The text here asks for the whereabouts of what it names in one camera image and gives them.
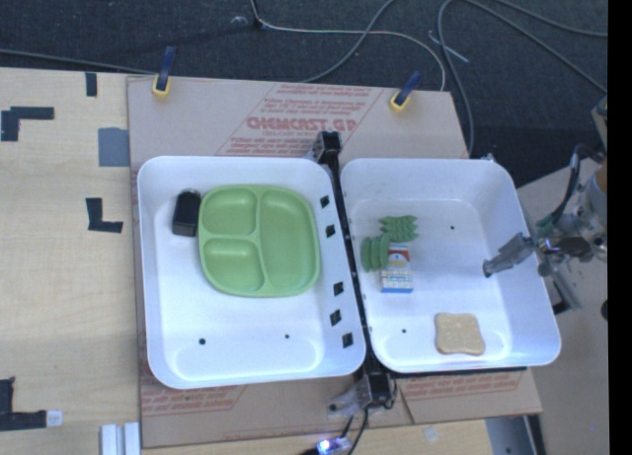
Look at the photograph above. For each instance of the thin black rod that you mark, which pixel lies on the thin black rod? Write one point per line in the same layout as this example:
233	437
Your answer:
344	220

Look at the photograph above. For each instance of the white plastic tray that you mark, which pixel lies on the white plastic tray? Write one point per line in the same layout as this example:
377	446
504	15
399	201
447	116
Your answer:
444	285
247	334

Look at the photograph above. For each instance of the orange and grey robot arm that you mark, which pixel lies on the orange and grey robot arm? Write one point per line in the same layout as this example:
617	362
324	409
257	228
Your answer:
603	182

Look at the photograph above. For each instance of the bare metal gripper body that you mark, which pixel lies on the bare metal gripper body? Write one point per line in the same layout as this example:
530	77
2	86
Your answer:
573	243

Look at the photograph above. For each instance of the green divided plate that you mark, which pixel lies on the green divided plate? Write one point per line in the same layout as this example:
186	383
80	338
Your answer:
266	241

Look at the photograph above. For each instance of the green pea pods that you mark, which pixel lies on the green pea pods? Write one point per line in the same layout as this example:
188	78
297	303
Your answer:
399	227
374	253

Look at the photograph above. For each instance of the white red blue carton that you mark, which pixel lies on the white red blue carton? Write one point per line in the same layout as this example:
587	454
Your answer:
396	270

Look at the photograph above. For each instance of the brown cardboard board, red print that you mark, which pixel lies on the brown cardboard board, red print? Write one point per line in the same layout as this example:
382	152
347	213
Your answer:
197	112

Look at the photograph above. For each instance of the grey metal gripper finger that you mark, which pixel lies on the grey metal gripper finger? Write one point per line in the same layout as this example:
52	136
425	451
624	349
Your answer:
511	251

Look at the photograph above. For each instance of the small black can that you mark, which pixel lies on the small black can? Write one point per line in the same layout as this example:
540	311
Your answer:
185	213

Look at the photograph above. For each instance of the tan bread slice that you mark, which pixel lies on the tan bread slice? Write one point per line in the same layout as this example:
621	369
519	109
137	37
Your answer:
459	334

